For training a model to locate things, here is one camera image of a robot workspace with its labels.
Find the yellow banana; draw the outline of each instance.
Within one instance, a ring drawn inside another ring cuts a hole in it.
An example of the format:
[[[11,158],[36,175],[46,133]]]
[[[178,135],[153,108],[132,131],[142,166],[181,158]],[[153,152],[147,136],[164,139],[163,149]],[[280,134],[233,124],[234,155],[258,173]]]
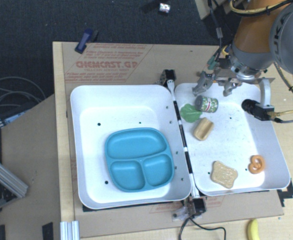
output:
[[[258,220],[252,219],[247,225],[247,238],[248,240],[260,240],[258,230]]]

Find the white tray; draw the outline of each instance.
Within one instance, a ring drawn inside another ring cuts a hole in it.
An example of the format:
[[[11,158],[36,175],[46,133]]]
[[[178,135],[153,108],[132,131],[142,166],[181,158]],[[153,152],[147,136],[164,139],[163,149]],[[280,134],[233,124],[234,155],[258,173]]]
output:
[[[185,104],[194,105],[192,93],[194,83],[182,83],[175,89],[179,109]],[[206,140],[193,136],[198,125],[182,119],[188,153],[196,187],[207,196],[232,193],[283,189],[290,183],[290,173],[271,121],[260,121],[245,112],[241,104],[245,99],[260,102],[260,89],[243,83],[241,87],[224,97],[223,86],[213,83],[202,96],[218,99],[214,113],[203,112],[200,118],[208,118],[214,128]],[[252,174],[248,170],[250,157],[261,155],[265,159],[265,170]],[[214,161],[234,168],[238,177],[231,189],[213,182],[210,178]]]
[[[191,182],[170,92],[160,85],[82,85],[70,96],[78,194],[91,209],[183,200]],[[175,166],[162,187],[124,192],[112,182],[105,159],[107,137],[120,130],[155,128],[167,139]]]

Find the green object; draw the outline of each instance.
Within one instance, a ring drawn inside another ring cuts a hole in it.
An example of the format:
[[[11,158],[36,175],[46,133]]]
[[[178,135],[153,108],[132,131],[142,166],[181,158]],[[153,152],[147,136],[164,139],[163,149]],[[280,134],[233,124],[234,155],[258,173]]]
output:
[[[217,64],[217,61],[215,61],[216,59],[216,56],[212,56],[208,61],[207,61],[207,69],[208,70],[214,70],[216,64]]]
[[[196,110],[195,106],[192,106],[190,104],[185,104],[181,108],[180,115],[188,123],[194,123],[195,121],[200,119],[200,116],[202,115],[202,111]]]

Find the black cable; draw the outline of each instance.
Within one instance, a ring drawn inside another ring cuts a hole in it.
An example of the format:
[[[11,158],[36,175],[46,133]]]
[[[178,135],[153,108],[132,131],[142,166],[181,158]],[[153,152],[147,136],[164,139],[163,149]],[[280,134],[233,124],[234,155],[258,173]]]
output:
[[[34,83],[33,81],[31,81],[29,79],[19,77],[19,76],[6,76],[6,77],[0,78],[0,81],[7,80],[7,79],[9,79],[9,80],[18,79],[18,80],[23,80],[23,81],[29,82],[30,84],[34,85],[41,92],[44,99],[47,98],[45,93],[43,92],[43,90],[36,83]],[[0,90],[5,91],[5,92],[11,92],[10,90],[4,89],[4,88],[0,88]]]
[[[20,107],[18,104],[0,104],[0,107]]]
[[[219,7],[219,5],[218,5],[216,0],[207,0],[207,5],[210,8],[210,15],[211,15],[212,20],[213,20],[214,25],[215,25],[216,35],[217,35],[217,38],[219,39],[218,53],[216,54],[215,59],[214,59],[214,61],[217,62],[219,60],[219,57],[220,57],[220,54],[221,54],[221,51],[222,51],[222,37],[223,37],[223,34],[222,34],[221,27],[219,26],[219,23],[217,21],[215,13],[214,13],[213,6],[212,6],[212,1],[215,3],[216,7]]]
[[[203,227],[199,224],[197,224],[193,219],[192,217],[188,217],[185,219],[185,221],[182,223],[181,225],[181,228],[180,228],[180,231],[178,233],[178,240],[182,240],[182,232],[183,232],[183,229],[185,228],[185,226],[187,225],[188,221],[191,221],[193,222],[194,225],[198,226],[199,228],[203,229],[203,230],[208,230],[208,231],[213,231],[213,230],[223,230],[224,231],[224,240],[227,239],[227,231],[224,227],[222,226],[219,226],[219,227],[213,227],[213,228],[207,228],[207,227]]]
[[[288,80],[284,76],[284,74],[283,74],[280,66],[276,62],[274,62],[273,64],[275,66],[276,71],[280,75],[281,79],[283,80],[283,82],[285,83],[285,85],[288,87],[288,90],[293,93],[293,86],[288,82]]]
[[[280,124],[293,123],[293,120],[286,120],[286,121],[284,121],[284,120],[282,120],[282,119],[280,119],[280,118],[278,118],[278,117],[276,117],[276,118],[274,119],[274,121],[275,121],[276,123],[280,123]]]
[[[0,102],[3,98],[5,98],[6,96],[9,96],[9,95],[22,95],[22,96],[28,98],[29,100],[31,98],[33,98],[38,104],[41,102],[37,97],[35,97],[32,94],[29,94],[27,92],[24,92],[24,91],[11,91],[6,94],[3,94],[2,96],[0,96]]]

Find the blue divided plate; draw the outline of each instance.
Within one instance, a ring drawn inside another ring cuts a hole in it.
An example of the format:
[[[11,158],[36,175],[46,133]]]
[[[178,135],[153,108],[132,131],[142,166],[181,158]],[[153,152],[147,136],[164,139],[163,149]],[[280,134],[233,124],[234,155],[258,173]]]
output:
[[[156,189],[174,176],[168,141],[154,128],[112,133],[105,142],[105,158],[113,183],[125,192]]]

